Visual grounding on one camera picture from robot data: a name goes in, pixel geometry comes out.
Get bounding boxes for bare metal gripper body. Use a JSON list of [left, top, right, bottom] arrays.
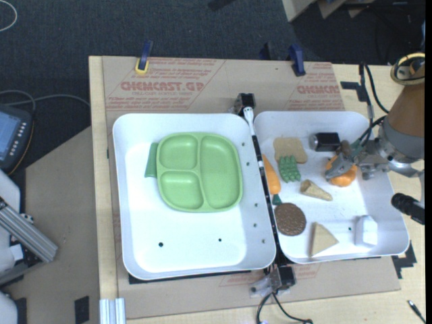
[[353, 139, 425, 182]]

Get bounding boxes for orange round toy food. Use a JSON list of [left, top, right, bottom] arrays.
[[325, 153, 358, 187]]

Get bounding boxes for black and silver can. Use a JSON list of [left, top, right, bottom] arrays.
[[308, 132, 342, 153]]

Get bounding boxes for tan pizza slice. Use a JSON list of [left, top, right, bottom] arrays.
[[300, 179, 333, 202]]

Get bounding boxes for white plastic tray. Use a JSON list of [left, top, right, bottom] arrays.
[[252, 111, 411, 265], [111, 113, 277, 281]]

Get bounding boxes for tan bread slice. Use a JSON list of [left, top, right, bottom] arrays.
[[272, 136, 309, 165]]

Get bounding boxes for orange carrot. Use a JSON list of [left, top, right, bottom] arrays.
[[261, 153, 283, 207]]

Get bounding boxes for white carton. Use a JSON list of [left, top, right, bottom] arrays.
[[354, 215, 379, 248]]

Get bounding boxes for brown round biscuit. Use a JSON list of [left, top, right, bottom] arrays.
[[273, 202, 308, 237]]

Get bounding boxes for pale yellow cheese wedge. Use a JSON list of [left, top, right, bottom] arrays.
[[308, 221, 340, 258]]

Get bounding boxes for thin black and white rod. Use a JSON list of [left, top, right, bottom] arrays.
[[243, 107, 281, 267]]

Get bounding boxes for green divided plate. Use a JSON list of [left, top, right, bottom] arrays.
[[144, 132, 244, 213]]

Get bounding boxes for black pen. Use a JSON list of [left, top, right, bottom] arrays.
[[407, 300, 425, 323]]

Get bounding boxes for brown cardboard board red print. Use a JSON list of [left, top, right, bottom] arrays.
[[101, 56, 402, 320]]

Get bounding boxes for black cylinder on white bracket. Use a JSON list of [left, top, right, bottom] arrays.
[[391, 170, 425, 225]]

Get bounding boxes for black block with thin wires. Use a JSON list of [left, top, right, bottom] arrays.
[[232, 92, 257, 113], [249, 265, 297, 297]]

